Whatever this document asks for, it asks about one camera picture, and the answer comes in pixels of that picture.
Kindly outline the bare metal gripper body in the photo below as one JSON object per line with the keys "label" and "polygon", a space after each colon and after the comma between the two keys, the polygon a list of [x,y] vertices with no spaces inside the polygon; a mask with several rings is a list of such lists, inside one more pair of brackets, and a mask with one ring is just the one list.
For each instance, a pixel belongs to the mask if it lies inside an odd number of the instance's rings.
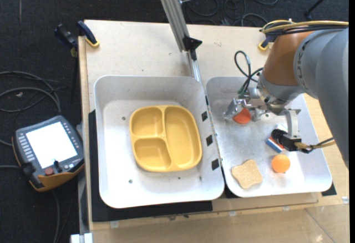
{"label": "bare metal gripper body", "polygon": [[258,109],[282,115],[286,105],[291,101],[290,87],[249,87],[243,93],[249,109]]}

